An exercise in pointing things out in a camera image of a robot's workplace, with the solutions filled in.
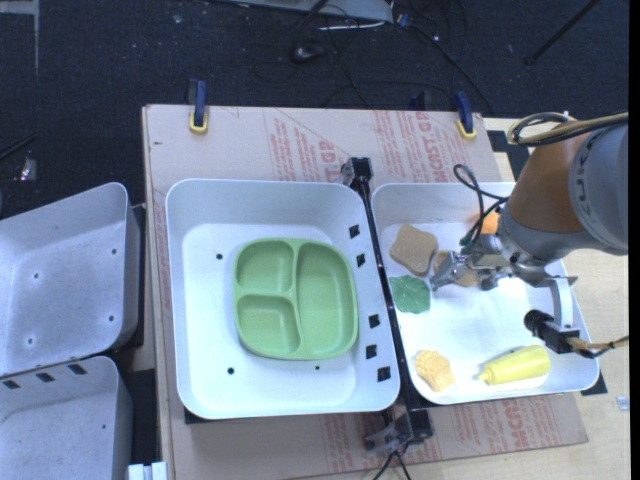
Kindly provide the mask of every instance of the table surface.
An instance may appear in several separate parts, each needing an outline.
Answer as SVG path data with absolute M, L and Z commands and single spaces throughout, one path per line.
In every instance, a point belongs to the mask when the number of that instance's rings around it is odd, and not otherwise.
M 487 130 L 506 130 L 513 120 L 484 119 Z M 148 136 L 144 136 L 145 168 L 147 179 L 147 200 L 154 190 L 149 158 Z M 503 153 L 496 153 L 495 160 L 505 181 L 513 181 L 511 169 Z M 147 270 L 146 311 L 149 314 L 146 343 L 154 348 L 143 354 L 142 359 L 133 364 L 136 369 L 155 365 L 158 374 L 159 425 L 163 460 L 171 461 L 169 455 L 175 453 L 171 441 L 171 418 L 167 417 L 170 404 L 166 388 L 167 371 L 164 366 L 163 317 L 156 309 L 161 286 L 158 285 L 153 269 L 157 268 L 154 258 L 155 230 L 148 230 L 151 267 Z M 597 251 L 575 251 L 563 260 L 569 275 L 578 277 L 573 291 L 580 304 L 581 312 L 589 333 L 594 341 L 609 341 L 628 334 L 629 329 L 629 278 L 628 257 L 616 257 Z M 607 393 L 583 396 L 575 393 L 580 415 L 588 436 L 588 442 L 579 445 L 531 450 L 526 452 L 489 455 L 472 459 L 458 459 L 430 462 L 407 466 L 413 480 L 429 479 L 514 479 L 538 480 L 541 475 L 550 474 L 555 478 L 607 478 L 626 480 L 631 478 L 630 457 L 630 411 L 621 406 L 621 401 L 629 400 L 629 348 L 625 347 L 604 354 L 600 358 L 601 371 L 607 386 Z M 404 478 L 402 470 L 393 464 L 382 479 Z M 360 480 L 373 478 L 376 470 L 357 471 L 340 475 L 307 477 L 310 479 Z

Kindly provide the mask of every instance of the cardboard sheet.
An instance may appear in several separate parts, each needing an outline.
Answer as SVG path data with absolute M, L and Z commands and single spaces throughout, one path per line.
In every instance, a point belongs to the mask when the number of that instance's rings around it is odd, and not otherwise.
M 177 480 L 280 480 L 379 468 L 386 453 L 364 448 L 364 438 L 383 427 L 378 414 L 185 423 L 175 378 L 165 196 L 185 178 L 337 181 L 340 166 L 354 156 L 371 158 L 373 185 L 453 182 L 456 163 L 468 165 L 479 181 L 500 181 L 482 119 L 476 116 L 476 139 L 466 141 L 455 130 L 455 113 L 211 107 L 208 133 L 195 135 L 188 128 L 190 110 L 143 110 L 160 295 L 155 311 L 163 328 L 157 337 L 164 350 L 159 368 L 166 370 L 166 379 L 159 379 L 167 393 L 161 400 L 161 440 L 170 473 Z M 570 394 L 438 406 L 430 416 L 435 436 L 410 447 L 405 463 L 587 440 Z

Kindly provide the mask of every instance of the computer mouse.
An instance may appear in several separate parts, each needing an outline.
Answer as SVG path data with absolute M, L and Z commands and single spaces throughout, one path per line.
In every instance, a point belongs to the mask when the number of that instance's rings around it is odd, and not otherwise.
M 326 50 L 320 40 L 307 37 L 293 44 L 289 51 L 289 58 L 295 64 L 304 64 L 324 55 Z

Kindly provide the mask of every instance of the table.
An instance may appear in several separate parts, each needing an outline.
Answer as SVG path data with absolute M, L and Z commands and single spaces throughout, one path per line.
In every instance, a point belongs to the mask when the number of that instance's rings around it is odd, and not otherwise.
M 339 471 L 329 478 L 372 478 L 379 461 L 365 461 L 363 471 L 357 460 L 358 464 L 348 463 L 358 455 L 340 455 L 339 446 L 315 453 L 319 445 L 327 446 L 328 431 L 334 437 L 344 431 L 344 439 L 349 440 L 350 416 L 185 423 L 175 388 L 172 322 L 166 308 L 170 293 L 166 247 L 162 246 L 166 240 L 164 195 L 173 182 L 186 177 L 336 181 L 341 162 L 349 156 L 370 157 L 374 181 L 379 184 L 429 182 L 438 176 L 445 176 L 441 181 L 454 181 L 441 173 L 460 160 L 471 165 L 481 182 L 513 180 L 505 155 L 494 155 L 486 137 L 486 130 L 504 130 L 510 121 L 474 116 L 478 138 L 464 143 L 457 140 L 451 113 L 211 107 L 208 135 L 198 137 L 188 130 L 190 110 L 183 105 L 149 105 L 142 112 L 149 242 L 147 321 L 152 322 L 155 348 L 161 454 L 170 477 L 319 479 Z M 431 157 L 416 147 L 427 127 L 435 141 L 432 145 L 437 146 Z M 574 292 L 592 338 L 603 341 L 627 334 L 628 258 L 578 251 L 564 264 L 569 274 L 579 277 Z M 541 474 L 630 478 L 630 414 L 617 400 L 628 399 L 630 393 L 628 348 L 605 354 L 601 370 L 608 393 L 558 395 L 564 397 L 568 412 L 560 414 L 565 407 L 561 404 L 558 418 L 571 421 L 573 415 L 577 423 L 575 429 L 565 429 L 575 434 L 567 439 L 582 444 L 423 462 L 408 466 L 412 478 L 524 480 Z M 576 407 L 579 413 L 573 414 Z M 436 425 L 436 434 L 442 429 L 442 423 Z M 331 453 L 333 463 L 327 459 Z M 401 476 L 400 470 L 390 470 L 383 478 Z

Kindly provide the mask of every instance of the green plate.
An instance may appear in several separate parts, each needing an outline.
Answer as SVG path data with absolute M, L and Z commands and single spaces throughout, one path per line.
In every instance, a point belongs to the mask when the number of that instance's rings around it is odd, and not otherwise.
M 277 238 L 245 244 L 234 262 L 233 309 L 242 344 L 278 359 L 328 359 L 351 348 L 358 305 L 335 247 Z

